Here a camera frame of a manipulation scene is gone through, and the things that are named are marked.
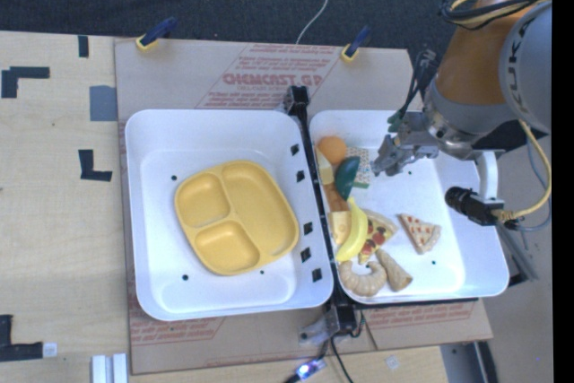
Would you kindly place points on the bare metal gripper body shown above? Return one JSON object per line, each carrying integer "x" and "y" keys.
{"x": 419, "y": 136}

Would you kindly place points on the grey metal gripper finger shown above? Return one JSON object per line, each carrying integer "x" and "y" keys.
{"x": 384, "y": 154}
{"x": 402, "y": 162}

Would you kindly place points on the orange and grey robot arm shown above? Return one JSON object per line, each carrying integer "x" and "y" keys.
{"x": 471, "y": 63}

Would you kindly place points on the patterned square packet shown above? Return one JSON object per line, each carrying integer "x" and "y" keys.
{"x": 362, "y": 161}

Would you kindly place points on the dark green toy wedge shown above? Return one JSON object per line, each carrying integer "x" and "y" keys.
{"x": 347, "y": 177}

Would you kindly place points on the orange toy orange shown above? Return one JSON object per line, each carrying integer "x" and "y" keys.
{"x": 333, "y": 146}

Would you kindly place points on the pale yellow toy wedge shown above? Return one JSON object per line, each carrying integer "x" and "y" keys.
{"x": 326, "y": 169}

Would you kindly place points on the brown toy bread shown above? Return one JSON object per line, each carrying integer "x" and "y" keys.
{"x": 335, "y": 198}

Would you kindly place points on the beige lattice pie slice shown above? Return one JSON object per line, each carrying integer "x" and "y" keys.
{"x": 421, "y": 234}

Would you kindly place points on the pizza slice with red toppings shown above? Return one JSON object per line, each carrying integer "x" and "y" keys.
{"x": 379, "y": 233}

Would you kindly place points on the thin black rod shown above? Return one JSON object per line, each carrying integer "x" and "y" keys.
{"x": 317, "y": 193}

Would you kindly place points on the yellow banana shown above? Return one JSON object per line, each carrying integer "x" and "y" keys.
{"x": 355, "y": 233}

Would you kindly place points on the yellow toy cheese wedge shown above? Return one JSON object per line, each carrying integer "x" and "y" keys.
{"x": 339, "y": 226}

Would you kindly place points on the white plastic tray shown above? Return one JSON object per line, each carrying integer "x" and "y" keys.
{"x": 466, "y": 246}
{"x": 161, "y": 211}

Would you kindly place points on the beige toy ice cream cone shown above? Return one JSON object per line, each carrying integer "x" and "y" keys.
{"x": 394, "y": 271}

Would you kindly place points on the beige toy shrimp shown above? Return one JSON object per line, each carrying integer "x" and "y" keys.
{"x": 361, "y": 280}

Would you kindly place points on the yellow divided plate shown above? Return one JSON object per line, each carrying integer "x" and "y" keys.
{"x": 251, "y": 202}

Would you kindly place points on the brown cardboard board red print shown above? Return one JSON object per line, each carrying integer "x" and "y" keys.
{"x": 188, "y": 76}

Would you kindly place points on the black cylinder on white bracket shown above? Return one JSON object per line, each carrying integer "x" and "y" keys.
{"x": 471, "y": 202}

